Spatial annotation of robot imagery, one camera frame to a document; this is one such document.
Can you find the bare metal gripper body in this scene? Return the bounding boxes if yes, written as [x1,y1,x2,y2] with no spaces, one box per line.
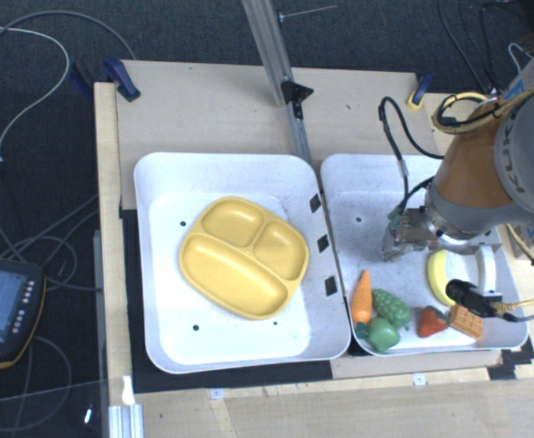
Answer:
[391,206,495,252]

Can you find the yellow banana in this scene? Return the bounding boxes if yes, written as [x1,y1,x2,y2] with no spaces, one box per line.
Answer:
[426,248,455,308]

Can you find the white plastic tray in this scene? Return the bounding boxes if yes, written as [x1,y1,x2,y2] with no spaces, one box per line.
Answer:
[319,152,530,358]
[132,151,353,375]

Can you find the orange carrot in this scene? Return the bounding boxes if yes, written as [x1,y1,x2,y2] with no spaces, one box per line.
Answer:
[350,269,374,326]

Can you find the green grapes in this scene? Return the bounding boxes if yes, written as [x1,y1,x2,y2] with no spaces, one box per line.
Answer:
[371,288,412,332]

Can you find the red strawberry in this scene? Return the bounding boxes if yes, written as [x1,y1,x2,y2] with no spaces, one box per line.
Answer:
[417,305,450,339]

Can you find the green bell pepper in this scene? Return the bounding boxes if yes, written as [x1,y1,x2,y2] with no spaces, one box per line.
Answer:
[355,317,402,353]

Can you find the brown waffle biscuit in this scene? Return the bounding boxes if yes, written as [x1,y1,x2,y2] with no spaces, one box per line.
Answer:
[448,303,485,340]

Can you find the yellow divided plate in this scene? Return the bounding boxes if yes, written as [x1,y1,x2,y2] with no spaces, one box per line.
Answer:
[177,195,311,322]

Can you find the brown cardboard board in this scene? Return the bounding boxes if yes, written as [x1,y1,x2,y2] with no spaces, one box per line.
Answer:
[114,59,505,381]

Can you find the black cylinder on white bracket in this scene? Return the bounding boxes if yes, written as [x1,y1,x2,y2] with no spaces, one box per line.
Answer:
[445,244,505,319]

